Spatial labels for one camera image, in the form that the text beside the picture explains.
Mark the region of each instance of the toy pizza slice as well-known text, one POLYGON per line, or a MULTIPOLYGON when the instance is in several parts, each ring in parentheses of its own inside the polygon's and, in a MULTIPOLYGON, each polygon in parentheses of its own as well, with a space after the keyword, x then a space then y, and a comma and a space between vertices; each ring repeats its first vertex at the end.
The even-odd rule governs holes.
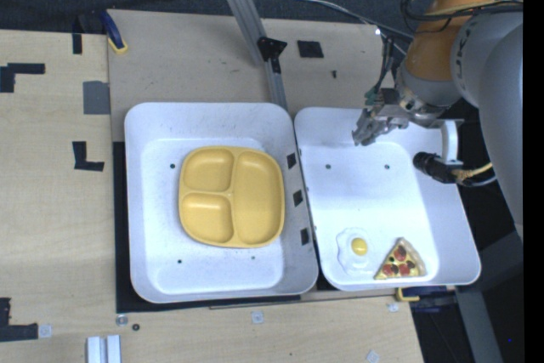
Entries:
POLYGON ((401 237, 395 242, 374 279, 421 277, 425 274, 427 274, 425 264, 419 254, 410 242, 401 237))

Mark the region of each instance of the yellow divided plate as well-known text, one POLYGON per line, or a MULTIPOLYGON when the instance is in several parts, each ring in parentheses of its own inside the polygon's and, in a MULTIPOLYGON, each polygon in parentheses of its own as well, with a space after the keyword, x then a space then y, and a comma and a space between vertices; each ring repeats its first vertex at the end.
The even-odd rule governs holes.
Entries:
POLYGON ((281 169, 274 158, 244 147, 191 151, 179 179, 179 218, 193 239, 219 247, 262 247, 285 218, 281 169))

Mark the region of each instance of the wooden table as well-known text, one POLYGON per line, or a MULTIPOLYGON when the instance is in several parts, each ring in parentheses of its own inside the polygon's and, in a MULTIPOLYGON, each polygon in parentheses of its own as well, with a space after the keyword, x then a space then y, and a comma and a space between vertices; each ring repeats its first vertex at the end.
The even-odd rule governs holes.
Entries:
POLYGON ((296 303, 128 313, 118 326, 111 117, 84 113, 82 91, 110 81, 106 39, 82 35, 82 54, 70 34, 0 31, 0 44, 0 66, 46 65, 0 93, 0 298, 11 298, 10 325, 52 327, 0 343, 1 362, 85 361, 86 338, 105 335, 121 336, 126 362, 364 362, 370 352, 422 362, 410 307, 391 310, 390 295, 310 292, 296 303), (74 141, 103 171, 74 169, 74 141))

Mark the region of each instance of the black connector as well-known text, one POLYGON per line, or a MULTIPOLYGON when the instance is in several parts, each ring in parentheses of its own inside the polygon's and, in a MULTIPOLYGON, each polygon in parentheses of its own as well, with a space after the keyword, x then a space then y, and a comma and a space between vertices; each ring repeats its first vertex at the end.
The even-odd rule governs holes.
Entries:
POLYGON ((423 174, 431 176, 434 180, 437 180, 440 183, 455 183, 456 176, 451 173, 451 170, 455 169, 455 167, 448 166, 443 162, 437 161, 438 157, 438 155, 421 151, 414 156, 414 167, 420 170, 423 174))

